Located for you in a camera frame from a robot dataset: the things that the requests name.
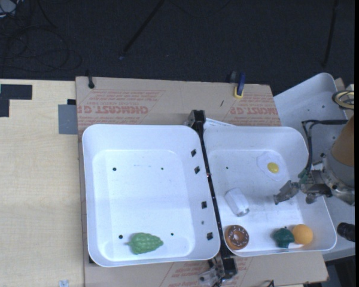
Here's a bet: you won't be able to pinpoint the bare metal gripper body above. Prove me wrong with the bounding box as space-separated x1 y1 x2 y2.
299 169 355 206

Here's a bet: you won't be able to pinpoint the white plastic tray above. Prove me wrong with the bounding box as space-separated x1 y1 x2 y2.
81 123 222 268
203 125 338 258

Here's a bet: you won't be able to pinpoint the white and yellow fried egg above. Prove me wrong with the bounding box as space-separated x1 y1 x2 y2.
256 152 285 182

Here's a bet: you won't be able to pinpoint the orange ball fruit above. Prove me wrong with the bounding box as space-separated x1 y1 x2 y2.
291 224 314 246

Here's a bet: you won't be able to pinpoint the green broccoli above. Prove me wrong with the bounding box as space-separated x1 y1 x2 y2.
272 227 296 249

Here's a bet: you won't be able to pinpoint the brown doughnut with sprinkles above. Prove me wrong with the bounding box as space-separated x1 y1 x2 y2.
224 224 250 251

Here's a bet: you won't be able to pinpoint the thin black rod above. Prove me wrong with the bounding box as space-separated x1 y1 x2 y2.
195 122 232 269

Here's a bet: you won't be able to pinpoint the white paper sheet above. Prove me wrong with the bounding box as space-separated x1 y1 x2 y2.
203 117 238 129

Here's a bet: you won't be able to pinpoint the brown cardboard board red print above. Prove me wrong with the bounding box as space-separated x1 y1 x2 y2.
75 76 330 287

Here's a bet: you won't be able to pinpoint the green grapes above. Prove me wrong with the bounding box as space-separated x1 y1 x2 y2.
126 232 165 255

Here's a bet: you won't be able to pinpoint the black cylinder on white bracket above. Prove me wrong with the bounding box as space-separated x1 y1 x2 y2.
336 222 355 242

